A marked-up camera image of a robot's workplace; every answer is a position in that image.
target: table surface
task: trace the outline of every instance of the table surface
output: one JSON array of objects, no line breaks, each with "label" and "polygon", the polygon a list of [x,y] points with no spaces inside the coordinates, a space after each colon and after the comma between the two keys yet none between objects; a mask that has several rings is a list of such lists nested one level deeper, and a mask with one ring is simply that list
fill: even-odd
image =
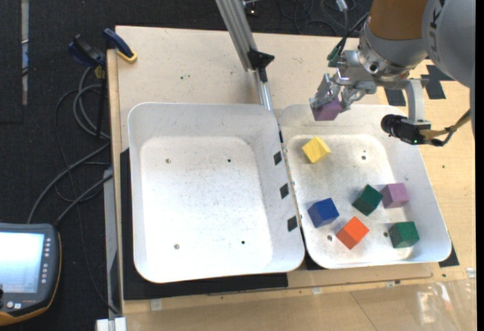
[{"label": "table surface", "polygon": [[[138,53],[138,60],[134,64],[126,63],[113,51],[108,51],[107,55],[116,220],[120,227],[119,154],[129,146],[127,116],[136,104],[257,104],[259,98],[254,75],[243,70],[227,32],[134,26],[118,26],[116,32]],[[322,75],[331,73],[331,68],[327,68],[326,56],[339,41],[333,37],[265,33],[255,33],[254,38],[260,51],[275,56],[267,71],[276,117],[285,107],[308,103]],[[349,39],[346,48],[351,50],[356,45],[356,39]],[[419,78],[422,74],[428,74],[427,64],[431,63],[425,60],[411,76]],[[452,81],[442,82],[442,87],[447,97],[445,100],[430,100],[425,94],[426,118],[432,121],[434,129],[454,124],[469,107],[468,88]],[[358,103],[388,104],[382,88]],[[308,271],[302,265],[288,274],[287,289],[182,296],[157,301],[123,301],[122,312],[128,324],[134,329],[140,325],[146,327],[144,329],[156,329],[158,322],[163,319],[169,324],[173,322],[174,328],[170,329],[190,329],[197,316],[205,317],[208,314],[207,306],[217,313],[211,306],[218,308],[223,303],[224,311],[228,311],[227,305],[230,304],[230,311],[234,315],[220,322],[213,320],[206,327],[226,329],[230,319],[238,322],[238,308],[259,311],[256,308],[260,308],[261,302],[265,303],[263,307],[268,308],[258,315],[261,321],[274,320],[274,314],[269,310],[273,306],[279,311],[302,311],[310,318],[323,320],[324,314],[320,309],[313,313],[311,308],[315,305],[319,308],[321,301],[324,301],[319,294],[324,293],[327,294],[325,298],[334,296],[334,300],[340,303],[342,328],[334,329],[345,329],[343,319],[360,321],[358,316],[362,314],[368,318],[368,312],[362,312],[362,302],[355,297],[355,293],[363,289],[375,291],[372,294],[374,297],[368,296],[372,298],[371,302],[378,297],[382,303],[388,300],[386,288],[394,286],[395,281],[399,289],[408,290],[410,297],[414,297],[413,289],[425,292],[432,284],[453,284],[453,287],[458,286],[467,292],[471,281],[469,276],[476,270],[475,143],[470,123],[455,133],[444,147],[422,146],[420,152],[459,265],[441,268],[438,263],[401,264],[317,271]],[[119,249],[120,243],[121,233],[118,233]],[[464,293],[458,293],[459,300],[462,299],[461,295]],[[161,314],[152,311],[160,308],[175,312],[161,311]],[[346,312],[353,315],[343,316]],[[186,320],[180,322],[178,318],[176,321],[178,315]],[[293,320],[283,322],[279,328],[289,329],[291,324]],[[317,324],[308,323],[306,329],[317,329]]]}]

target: yellow cube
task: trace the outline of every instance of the yellow cube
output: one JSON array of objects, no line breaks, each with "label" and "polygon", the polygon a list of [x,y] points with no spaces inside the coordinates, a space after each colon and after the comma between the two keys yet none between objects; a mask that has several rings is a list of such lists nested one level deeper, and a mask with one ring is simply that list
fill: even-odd
[{"label": "yellow cube", "polygon": [[302,150],[311,163],[317,163],[331,153],[323,139],[316,137],[302,146]]}]

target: blue cube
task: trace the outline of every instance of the blue cube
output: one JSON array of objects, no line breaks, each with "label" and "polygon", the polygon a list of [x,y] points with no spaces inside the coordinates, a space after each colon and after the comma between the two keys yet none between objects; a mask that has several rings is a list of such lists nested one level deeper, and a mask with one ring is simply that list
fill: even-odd
[{"label": "blue cube", "polygon": [[315,227],[330,224],[340,216],[331,198],[313,203],[308,213]]}]

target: screen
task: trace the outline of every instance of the screen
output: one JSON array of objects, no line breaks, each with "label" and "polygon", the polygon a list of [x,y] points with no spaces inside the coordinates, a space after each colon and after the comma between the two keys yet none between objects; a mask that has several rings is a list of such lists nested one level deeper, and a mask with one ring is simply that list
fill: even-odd
[{"label": "screen", "polygon": [[0,232],[0,284],[4,292],[37,293],[44,234]]}]

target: orange cube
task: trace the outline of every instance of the orange cube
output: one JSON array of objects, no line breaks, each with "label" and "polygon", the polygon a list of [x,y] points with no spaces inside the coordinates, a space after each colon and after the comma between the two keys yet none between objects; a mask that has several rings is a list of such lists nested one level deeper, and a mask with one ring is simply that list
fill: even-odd
[{"label": "orange cube", "polygon": [[370,229],[368,229],[363,222],[356,217],[353,217],[337,233],[336,237],[345,244],[346,248],[352,249],[369,231]]}]

